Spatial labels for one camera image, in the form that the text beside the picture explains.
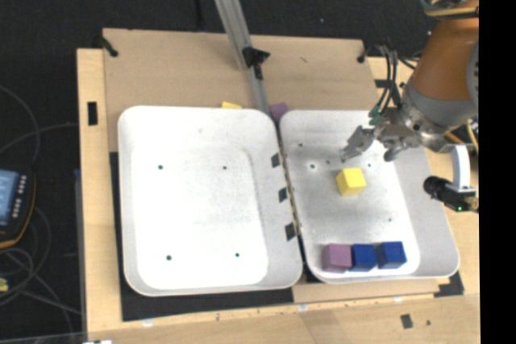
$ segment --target cube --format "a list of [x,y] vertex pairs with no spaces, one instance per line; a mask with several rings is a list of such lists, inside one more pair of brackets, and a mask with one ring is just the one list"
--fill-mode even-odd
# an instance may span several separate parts
[[375,248],[370,244],[352,246],[353,265],[349,271],[370,271],[377,265]]
[[406,263],[403,242],[383,242],[377,247],[377,260],[380,269],[399,268]]
[[365,178],[360,168],[345,168],[335,178],[340,195],[358,195],[365,188]]
[[242,109],[242,106],[241,105],[237,105],[236,103],[223,102],[222,103],[222,108],[226,108],[226,109]]
[[275,103],[274,105],[269,105],[268,110],[271,113],[271,118],[273,118],[273,121],[279,125],[281,117],[289,111],[289,107],[286,103],[280,102]]
[[330,243],[322,249],[322,269],[345,272],[352,267],[352,246]]

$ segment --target black floor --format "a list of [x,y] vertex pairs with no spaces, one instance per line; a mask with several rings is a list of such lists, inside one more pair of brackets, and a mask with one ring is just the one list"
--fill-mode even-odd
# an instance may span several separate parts
[[[362,39],[366,44],[389,39],[402,55],[421,49],[435,22],[418,0],[242,0],[253,34]],[[153,30],[222,31],[213,0],[0,0],[0,85],[21,97],[39,127],[66,125],[41,132],[34,164],[38,176],[36,206],[48,217],[52,243],[39,276],[60,302],[81,306],[75,171],[80,168],[77,127],[75,52],[92,45],[104,27]],[[31,133],[26,110],[0,90],[0,151],[13,139]],[[30,164],[35,140],[0,152],[0,167]],[[44,221],[36,214],[20,244],[39,262],[47,245]],[[35,233],[38,250],[34,251]],[[0,256],[0,273],[9,259]],[[33,279],[26,292],[51,297]],[[5,302],[0,296],[0,340],[70,330],[63,311],[25,294]],[[69,313],[71,329],[81,318]]]

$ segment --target wooden table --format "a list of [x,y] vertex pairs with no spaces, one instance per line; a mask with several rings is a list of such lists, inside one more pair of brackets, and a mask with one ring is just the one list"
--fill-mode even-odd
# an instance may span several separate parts
[[[135,102],[219,106],[226,100],[251,106],[252,100],[247,77],[235,68],[225,35],[105,30],[104,36],[119,50],[119,57],[98,49],[77,51],[89,339],[117,343],[480,341],[479,217],[448,209],[460,251],[464,295],[434,298],[449,279],[349,285],[301,280],[293,287],[291,305],[123,321],[108,158],[109,151],[116,150],[119,113]],[[291,109],[368,110],[377,100],[373,75],[385,77],[385,62],[370,58],[357,64],[356,56],[363,50],[359,40],[252,39],[256,48],[272,53],[264,64],[269,103],[285,101]],[[145,83],[139,81],[143,68]],[[409,69],[401,68],[399,80],[406,81],[409,75]],[[92,105],[98,119],[90,125]],[[428,152],[428,156],[435,175],[452,178],[447,155]],[[472,169],[472,184],[477,184],[477,165]],[[407,314],[411,328],[402,323],[401,316]]]

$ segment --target black clamp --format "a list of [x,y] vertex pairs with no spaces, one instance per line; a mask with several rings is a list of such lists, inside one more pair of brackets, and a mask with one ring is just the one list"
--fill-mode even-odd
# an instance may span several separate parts
[[256,79],[262,81],[264,79],[264,74],[261,71],[261,64],[263,64],[271,54],[251,47],[244,48],[242,53],[243,58],[245,59],[245,64],[248,68],[253,67]]

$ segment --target purple cube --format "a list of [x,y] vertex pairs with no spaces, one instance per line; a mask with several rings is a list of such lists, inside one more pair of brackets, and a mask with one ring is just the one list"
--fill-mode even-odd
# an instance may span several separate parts
[[279,125],[281,117],[286,114],[289,111],[289,107],[286,103],[280,102],[275,103],[274,105],[270,105],[268,107],[268,110],[271,113],[271,117],[273,118],[273,121]]
[[352,267],[352,246],[328,244],[322,249],[322,269],[330,272],[345,272]]

